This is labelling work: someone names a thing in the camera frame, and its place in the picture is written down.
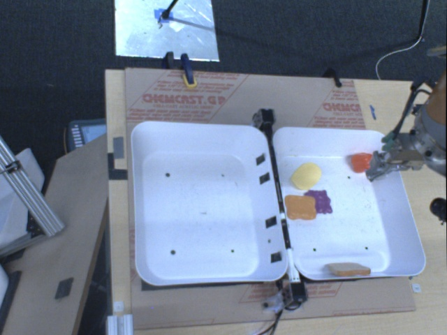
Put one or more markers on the red-orange toy food piece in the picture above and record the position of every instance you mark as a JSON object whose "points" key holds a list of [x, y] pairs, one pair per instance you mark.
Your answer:
{"points": [[360, 162]]}

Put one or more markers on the yellow round toy biscuit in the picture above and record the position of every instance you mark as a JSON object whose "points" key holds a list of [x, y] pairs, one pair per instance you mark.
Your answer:
{"points": [[306, 176]]}

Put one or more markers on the orange toy bread slice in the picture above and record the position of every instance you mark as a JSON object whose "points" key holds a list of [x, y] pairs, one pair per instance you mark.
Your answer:
{"points": [[299, 208]]}

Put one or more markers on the thin black and white rod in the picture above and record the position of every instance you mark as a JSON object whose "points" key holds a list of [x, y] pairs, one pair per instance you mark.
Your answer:
{"points": [[279, 190]]}

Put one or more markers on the purple toy grapes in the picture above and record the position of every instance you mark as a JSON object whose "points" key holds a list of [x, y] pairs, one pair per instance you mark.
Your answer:
{"points": [[323, 202]]}

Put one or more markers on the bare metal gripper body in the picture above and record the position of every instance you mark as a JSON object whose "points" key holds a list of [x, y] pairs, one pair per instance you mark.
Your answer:
{"points": [[415, 152]]}

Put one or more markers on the white plastic tray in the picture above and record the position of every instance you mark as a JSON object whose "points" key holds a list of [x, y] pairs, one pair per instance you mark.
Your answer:
{"points": [[352, 222], [202, 208]]}

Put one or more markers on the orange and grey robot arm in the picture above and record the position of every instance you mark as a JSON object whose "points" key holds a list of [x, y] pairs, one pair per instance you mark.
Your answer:
{"points": [[439, 110]]}

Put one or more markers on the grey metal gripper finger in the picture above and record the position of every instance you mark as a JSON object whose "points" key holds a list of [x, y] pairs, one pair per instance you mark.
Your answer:
{"points": [[374, 175], [378, 159]]}

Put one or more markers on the brown cardboard board red print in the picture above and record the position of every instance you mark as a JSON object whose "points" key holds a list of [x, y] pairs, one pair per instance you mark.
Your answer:
{"points": [[195, 96]]}

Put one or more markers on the black cylinder on white bracket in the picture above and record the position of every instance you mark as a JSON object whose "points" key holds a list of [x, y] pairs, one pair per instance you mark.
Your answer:
{"points": [[438, 206]]}

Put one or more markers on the tan toy bread slice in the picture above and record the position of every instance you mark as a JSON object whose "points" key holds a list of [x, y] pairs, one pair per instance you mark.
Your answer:
{"points": [[348, 269]]}

